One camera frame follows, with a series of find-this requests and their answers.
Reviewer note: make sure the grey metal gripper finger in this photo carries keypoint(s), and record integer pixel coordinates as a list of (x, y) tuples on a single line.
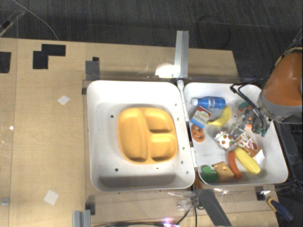
[(232, 146), (237, 132)]

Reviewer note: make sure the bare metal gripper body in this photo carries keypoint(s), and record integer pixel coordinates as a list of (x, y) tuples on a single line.
[(247, 119)]

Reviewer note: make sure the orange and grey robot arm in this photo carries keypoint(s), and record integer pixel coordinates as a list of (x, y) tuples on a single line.
[(286, 79)]

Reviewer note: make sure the teal and orange toy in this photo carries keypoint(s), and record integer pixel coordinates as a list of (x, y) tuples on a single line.
[(243, 106)]

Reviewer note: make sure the yellow banana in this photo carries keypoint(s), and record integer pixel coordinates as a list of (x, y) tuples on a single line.
[(223, 119)]

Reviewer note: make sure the brown and white carton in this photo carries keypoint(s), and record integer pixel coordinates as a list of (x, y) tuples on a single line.
[(252, 146)]

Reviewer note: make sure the orange sausage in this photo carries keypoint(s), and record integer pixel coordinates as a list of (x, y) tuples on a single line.
[(234, 165)]

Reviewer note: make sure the yellow corn cob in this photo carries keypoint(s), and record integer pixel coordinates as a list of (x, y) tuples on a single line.
[(247, 161)]

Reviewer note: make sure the white plastic tray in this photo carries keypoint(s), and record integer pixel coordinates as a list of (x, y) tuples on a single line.
[(106, 136), (213, 155)]

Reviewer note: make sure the tan cheese wedge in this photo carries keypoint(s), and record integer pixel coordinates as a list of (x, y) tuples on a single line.
[(223, 171)]

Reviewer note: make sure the green toy vegetable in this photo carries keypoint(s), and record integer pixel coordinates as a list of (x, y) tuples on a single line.
[(208, 174)]

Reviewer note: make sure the orange pretzel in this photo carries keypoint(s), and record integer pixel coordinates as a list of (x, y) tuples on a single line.
[(197, 134)]

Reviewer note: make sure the blue and red carton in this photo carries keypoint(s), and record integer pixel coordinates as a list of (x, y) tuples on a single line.
[(200, 117)]

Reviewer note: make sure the blue plastic bottle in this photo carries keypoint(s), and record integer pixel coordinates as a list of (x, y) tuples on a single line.
[(210, 102)]

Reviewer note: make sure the orange divided plate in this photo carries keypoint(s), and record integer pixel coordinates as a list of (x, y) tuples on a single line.
[(135, 136)]

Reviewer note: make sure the pale wood board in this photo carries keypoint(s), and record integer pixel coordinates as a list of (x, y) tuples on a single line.
[(132, 63)]

